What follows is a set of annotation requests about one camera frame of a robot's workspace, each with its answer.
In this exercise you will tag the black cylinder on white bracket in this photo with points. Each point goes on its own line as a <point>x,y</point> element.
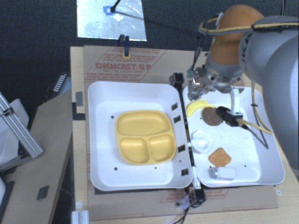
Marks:
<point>227,115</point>

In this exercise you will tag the yellow divided plate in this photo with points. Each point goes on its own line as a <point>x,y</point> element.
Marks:
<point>142,127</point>

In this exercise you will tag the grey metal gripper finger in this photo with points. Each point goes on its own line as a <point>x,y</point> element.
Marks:
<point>191,93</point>
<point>201,90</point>

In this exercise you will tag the yellow banana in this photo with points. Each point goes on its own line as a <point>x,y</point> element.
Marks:
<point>194,107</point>

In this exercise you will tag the white plastic tray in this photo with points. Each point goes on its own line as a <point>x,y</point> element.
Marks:
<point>140,94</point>
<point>243,153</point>

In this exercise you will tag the round brown biscuit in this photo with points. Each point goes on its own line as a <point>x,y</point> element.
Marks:
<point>210,118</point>

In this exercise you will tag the thin black and white rod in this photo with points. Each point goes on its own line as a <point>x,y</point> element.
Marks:
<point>187,127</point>

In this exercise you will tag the brown cardboard board red print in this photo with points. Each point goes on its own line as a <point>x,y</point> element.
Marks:
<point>130,62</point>

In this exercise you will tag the orange bread slice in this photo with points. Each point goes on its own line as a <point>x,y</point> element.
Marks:
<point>219,158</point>

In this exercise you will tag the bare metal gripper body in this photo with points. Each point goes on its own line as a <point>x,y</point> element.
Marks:
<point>216,82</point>

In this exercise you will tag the white bottle with grey cap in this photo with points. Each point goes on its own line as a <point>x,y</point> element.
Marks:
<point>225,173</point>

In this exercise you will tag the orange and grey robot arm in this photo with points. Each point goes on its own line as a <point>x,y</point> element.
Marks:
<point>275,69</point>

